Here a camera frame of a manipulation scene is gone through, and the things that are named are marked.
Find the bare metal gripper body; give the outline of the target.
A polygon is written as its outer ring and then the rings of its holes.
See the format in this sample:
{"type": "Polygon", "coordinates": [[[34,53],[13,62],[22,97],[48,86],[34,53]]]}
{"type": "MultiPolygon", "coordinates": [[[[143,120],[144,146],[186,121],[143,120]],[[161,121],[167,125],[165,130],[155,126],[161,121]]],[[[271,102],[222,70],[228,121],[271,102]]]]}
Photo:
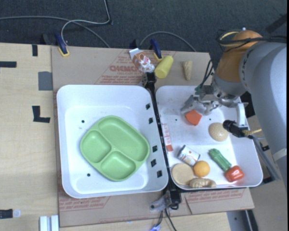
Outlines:
{"type": "Polygon", "coordinates": [[[195,99],[202,104],[212,106],[234,107],[239,97],[227,94],[213,85],[202,85],[195,88],[195,99]]]}

